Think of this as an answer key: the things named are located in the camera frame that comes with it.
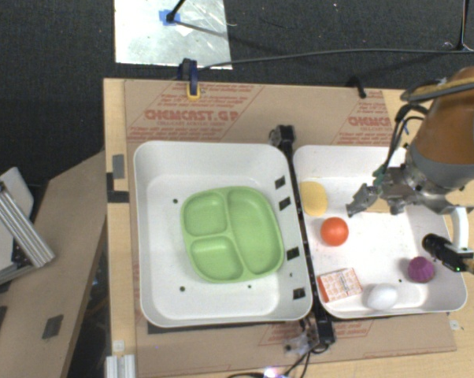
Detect brown cardboard board red print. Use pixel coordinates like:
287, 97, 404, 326
122, 79, 458, 378

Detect black cylinder on white bracket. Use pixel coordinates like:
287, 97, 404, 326
421, 206, 474, 273

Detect green divided plate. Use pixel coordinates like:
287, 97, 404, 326
180, 185, 286, 284

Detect orange and white carton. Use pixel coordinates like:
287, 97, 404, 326
316, 267, 364, 303

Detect orange toy fruit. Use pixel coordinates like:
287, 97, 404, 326
320, 217, 350, 247

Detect white plastic tray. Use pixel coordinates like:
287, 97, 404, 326
133, 139, 314, 328
292, 144, 468, 320

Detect white egg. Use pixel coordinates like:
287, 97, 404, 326
364, 283, 400, 311

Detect yellow oval toy bread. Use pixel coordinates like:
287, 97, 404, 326
298, 180, 329, 217

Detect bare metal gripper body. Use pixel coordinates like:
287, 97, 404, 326
376, 166, 454, 213

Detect black block with thin wires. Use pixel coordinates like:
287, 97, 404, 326
268, 124, 298, 148
314, 316, 336, 347

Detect purple toy grapes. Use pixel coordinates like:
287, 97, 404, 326
406, 255, 436, 284

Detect thin black rod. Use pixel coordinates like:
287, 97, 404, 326
283, 142, 325, 323

